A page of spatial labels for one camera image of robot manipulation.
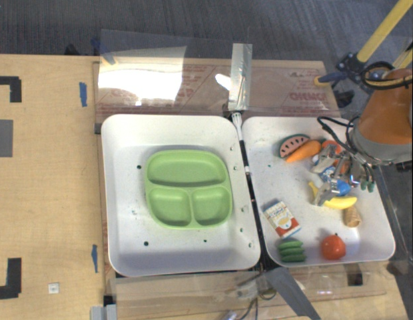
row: watermelon slice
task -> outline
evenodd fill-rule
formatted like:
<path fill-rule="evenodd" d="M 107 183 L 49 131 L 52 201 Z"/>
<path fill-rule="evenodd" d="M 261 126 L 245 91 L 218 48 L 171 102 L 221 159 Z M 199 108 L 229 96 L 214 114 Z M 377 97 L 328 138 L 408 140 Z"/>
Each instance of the watermelon slice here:
<path fill-rule="evenodd" d="M 310 136 L 306 134 L 295 134 L 285 137 L 278 146 L 279 157 L 287 157 L 296 149 L 304 145 L 308 140 L 310 140 Z"/>

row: divided green tray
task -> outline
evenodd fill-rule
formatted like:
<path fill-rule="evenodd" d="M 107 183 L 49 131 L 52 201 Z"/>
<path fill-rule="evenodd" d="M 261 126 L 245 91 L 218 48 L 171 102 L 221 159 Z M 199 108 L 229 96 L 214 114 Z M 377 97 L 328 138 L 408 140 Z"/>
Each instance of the divided green tray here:
<path fill-rule="evenodd" d="M 224 162 L 208 151 L 160 151 L 147 161 L 147 205 L 153 219 L 173 229 L 215 227 L 232 213 L 232 191 Z"/>

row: wooden surface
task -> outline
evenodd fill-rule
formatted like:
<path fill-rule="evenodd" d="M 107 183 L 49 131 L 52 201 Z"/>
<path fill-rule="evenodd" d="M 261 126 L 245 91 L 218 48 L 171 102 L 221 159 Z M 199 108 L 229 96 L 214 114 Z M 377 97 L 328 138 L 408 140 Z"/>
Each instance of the wooden surface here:
<path fill-rule="evenodd" d="M 89 319 L 105 290 L 93 64 L 97 57 L 0 55 L 0 75 L 20 76 L 23 102 L 0 86 L 0 119 L 14 120 L 12 158 L 0 158 L 0 285 L 7 259 L 23 261 L 22 293 L 0 300 L 0 319 Z M 82 107 L 79 82 L 87 84 Z M 97 245 L 99 273 L 91 249 Z M 323 319 L 407 319 L 396 282 L 384 294 L 315 302 Z M 59 282 L 60 293 L 48 284 Z M 294 315 L 262 307 L 259 319 Z M 169 319 L 219 320 L 223 313 Z"/>

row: toy banana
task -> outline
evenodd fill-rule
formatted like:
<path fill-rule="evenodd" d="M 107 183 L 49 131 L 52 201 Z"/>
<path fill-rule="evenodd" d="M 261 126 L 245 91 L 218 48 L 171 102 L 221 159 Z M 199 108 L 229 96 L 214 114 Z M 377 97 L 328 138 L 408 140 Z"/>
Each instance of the toy banana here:
<path fill-rule="evenodd" d="M 318 188 L 313 182 L 309 182 L 308 185 L 312 188 L 313 197 L 318 193 Z M 324 202 L 324 205 L 330 207 L 331 209 L 347 209 L 353 206 L 357 202 L 358 198 L 355 196 L 344 196 L 344 197 L 333 197 L 331 200 Z"/>

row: yellow bar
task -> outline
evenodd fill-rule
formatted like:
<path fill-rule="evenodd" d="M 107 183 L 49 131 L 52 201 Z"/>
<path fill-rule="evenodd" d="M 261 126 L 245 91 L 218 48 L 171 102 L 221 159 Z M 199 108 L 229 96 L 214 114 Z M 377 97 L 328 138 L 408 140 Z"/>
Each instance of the yellow bar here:
<path fill-rule="evenodd" d="M 413 58 L 413 48 L 409 51 L 404 51 L 400 56 L 394 61 L 393 66 L 398 69 L 405 69 L 411 62 Z"/>
<path fill-rule="evenodd" d="M 371 58 L 383 40 L 385 40 L 401 18 L 408 12 L 412 4 L 413 0 L 399 0 L 395 4 L 393 9 L 387 14 L 387 17 L 381 22 L 381 25 L 378 26 L 377 30 L 375 30 L 363 48 L 358 52 L 357 59 L 360 62 L 366 63 L 369 58 Z"/>

